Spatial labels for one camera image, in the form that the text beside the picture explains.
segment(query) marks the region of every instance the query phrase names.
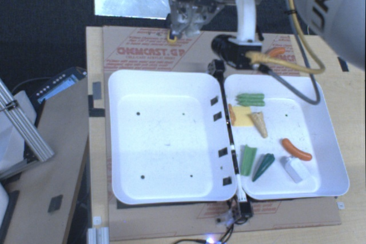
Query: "cardboard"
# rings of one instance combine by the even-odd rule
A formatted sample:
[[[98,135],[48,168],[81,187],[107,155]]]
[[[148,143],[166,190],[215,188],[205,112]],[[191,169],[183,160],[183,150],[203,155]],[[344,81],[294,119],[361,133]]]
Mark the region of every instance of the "cardboard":
[[[106,145],[109,200],[109,234],[111,241],[173,236],[223,233],[226,227],[216,219],[228,211],[226,202],[179,203],[129,206],[119,203],[112,192],[110,153],[110,121],[108,78],[118,69],[206,72],[207,65],[217,56],[211,51],[212,39],[218,32],[202,32],[191,39],[166,41],[165,29],[104,27],[104,78],[106,107]],[[282,58],[296,62],[288,35],[265,34],[263,51],[286,48]],[[271,66],[281,75],[299,75],[281,66]],[[225,76],[233,73],[256,74],[226,68]],[[334,198],[305,198],[282,201],[253,202],[254,216],[235,231],[287,229],[341,224]]]

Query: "white tray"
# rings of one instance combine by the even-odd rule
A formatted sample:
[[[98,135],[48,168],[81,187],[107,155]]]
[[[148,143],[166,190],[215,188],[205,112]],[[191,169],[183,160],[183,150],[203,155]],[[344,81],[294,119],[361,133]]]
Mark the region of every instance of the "white tray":
[[[141,204],[233,197],[237,185],[225,113],[212,76],[120,70],[108,87],[112,187],[118,200]]]
[[[305,95],[315,96],[309,78],[285,79]],[[349,179],[321,89],[321,102],[317,106],[304,102],[267,75],[231,75],[225,81],[225,91],[228,103],[233,106],[239,93],[265,95],[265,106],[251,107],[251,111],[263,112],[268,138],[262,138],[255,127],[232,127],[238,158],[241,146],[257,148],[253,169],[262,154],[273,153],[276,159],[255,182],[252,182],[253,171],[249,177],[241,176],[243,189],[249,196],[263,200],[337,196],[348,191]],[[283,167],[284,158],[289,157],[281,145],[283,138],[289,138],[295,146],[313,155],[311,161],[303,162],[311,176],[300,183],[295,183]]]

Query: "toy hot dog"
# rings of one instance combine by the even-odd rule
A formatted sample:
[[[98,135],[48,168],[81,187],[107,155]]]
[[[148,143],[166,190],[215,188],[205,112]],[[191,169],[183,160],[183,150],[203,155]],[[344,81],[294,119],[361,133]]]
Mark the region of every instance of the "toy hot dog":
[[[313,156],[310,153],[306,153],[302,150],[299,150],[296,146],[294,146],[288,138],[284,138],[282,140],[282,145],[286,151],[292,154],[294,157],[299,158],[303,161],[310,161]]]

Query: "black floor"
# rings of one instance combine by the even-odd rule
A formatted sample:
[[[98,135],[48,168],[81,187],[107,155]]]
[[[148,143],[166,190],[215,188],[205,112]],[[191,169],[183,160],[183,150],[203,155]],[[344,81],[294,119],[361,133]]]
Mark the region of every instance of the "black floor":
[[[258,25],[264,33],[290,33],[284,0],[263,0]],[[53,77],[86,67],[86,26],[163,27],[164,21],[98,17],[94,0],[0,0],[0,78],[12,89],[27,79]],[[236,30],[236,9],[226,7],[205,30]],[[44,81],[20,87],[28,95]],[[84,182],[69,243],[85,243],[88,190]]]

